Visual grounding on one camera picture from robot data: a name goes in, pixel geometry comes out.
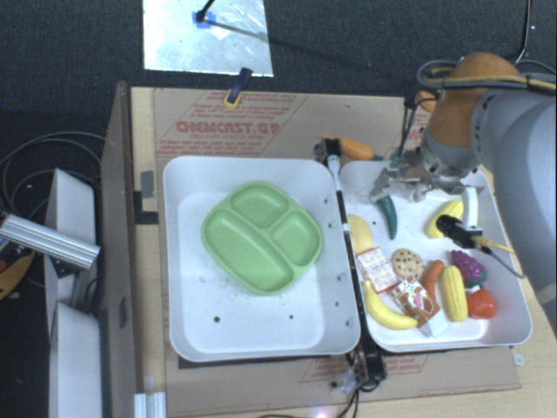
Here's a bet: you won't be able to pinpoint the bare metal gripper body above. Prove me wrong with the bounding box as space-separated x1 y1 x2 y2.
393 149 476 196

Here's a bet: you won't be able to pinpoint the green chili pepper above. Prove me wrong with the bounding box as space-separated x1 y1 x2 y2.
375 195 399 241

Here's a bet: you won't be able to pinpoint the short yellow curved toy food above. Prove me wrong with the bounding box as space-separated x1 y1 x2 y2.
426 199 465 239

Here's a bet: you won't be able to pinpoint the white plastic tray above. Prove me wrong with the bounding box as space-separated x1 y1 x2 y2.
339 159 534 354
162 155 363 363

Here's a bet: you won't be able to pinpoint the orange carrot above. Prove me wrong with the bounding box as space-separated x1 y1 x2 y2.
324 136 385 162

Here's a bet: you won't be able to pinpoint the pale yellow rounded toy food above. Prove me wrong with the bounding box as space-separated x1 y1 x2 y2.
347 213 374 256

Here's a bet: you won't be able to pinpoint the thin black and white rod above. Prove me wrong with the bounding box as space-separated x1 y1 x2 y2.
328 154 372 357

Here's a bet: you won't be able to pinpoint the brown chocolate chip biscuit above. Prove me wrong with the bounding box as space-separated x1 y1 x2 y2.
390 247 426 280

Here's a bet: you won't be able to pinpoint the orange sausage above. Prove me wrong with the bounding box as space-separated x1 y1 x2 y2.
421 259 446 298

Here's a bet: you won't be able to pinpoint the orange and white carton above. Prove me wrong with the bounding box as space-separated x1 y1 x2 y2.
356 246 400 294

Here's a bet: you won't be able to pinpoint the purple grapes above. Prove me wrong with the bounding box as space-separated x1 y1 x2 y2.
450 249 488 289

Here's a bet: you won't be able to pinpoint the yellow corn cob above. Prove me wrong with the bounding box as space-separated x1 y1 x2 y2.
438 265 470 323

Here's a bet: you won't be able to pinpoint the brown and white carton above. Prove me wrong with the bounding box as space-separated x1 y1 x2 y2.
387 276 450 340

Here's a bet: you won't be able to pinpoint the yellow banana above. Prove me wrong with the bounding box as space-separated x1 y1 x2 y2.
362 279 419 332

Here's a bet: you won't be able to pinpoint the red tomato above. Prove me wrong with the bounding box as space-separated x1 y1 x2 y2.
466 288 498 320

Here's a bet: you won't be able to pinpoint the green divided plate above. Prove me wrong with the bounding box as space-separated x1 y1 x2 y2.
200 180 325 297

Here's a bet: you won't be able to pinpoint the brown cardboard board red print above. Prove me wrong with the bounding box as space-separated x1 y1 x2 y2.
151 87 522 418

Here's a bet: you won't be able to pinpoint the black cylinder on white bracket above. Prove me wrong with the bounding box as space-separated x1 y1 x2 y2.
435 186 485 250

